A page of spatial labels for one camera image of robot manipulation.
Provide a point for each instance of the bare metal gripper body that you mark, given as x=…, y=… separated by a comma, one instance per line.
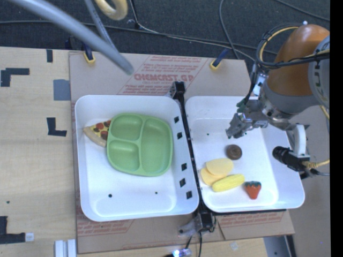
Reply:
x=257, y=114

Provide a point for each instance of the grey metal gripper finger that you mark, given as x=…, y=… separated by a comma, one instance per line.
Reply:
x=233, y=126
x=247, y=128

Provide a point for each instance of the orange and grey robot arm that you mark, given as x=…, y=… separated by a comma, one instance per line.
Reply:
x=292, y=63

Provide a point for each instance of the yellow oval chip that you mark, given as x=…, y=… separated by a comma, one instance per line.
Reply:
x=219, y=166
x=207, y=178

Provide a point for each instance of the white plastic tray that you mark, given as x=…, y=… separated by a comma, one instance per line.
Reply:
x=128, y=197
x=262, y=170

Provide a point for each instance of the thin black rod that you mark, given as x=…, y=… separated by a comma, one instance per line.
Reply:
x=190, y=149

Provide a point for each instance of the yellow corn cob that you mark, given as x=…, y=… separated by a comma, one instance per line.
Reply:
x=227, y=183

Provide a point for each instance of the red strawberry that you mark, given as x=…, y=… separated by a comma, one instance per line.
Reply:
x=252, y=190

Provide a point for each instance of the green divided plate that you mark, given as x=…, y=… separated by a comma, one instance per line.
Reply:
x=150, y=146

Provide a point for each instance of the brown cardboard board red print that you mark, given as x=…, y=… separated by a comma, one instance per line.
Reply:
x=107, y=79

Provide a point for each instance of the toy pizza slice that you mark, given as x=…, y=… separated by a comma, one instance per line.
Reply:
x=96, y=132

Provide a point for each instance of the black cylinder on white bracket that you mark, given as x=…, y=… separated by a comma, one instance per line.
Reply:
x=288, y=157

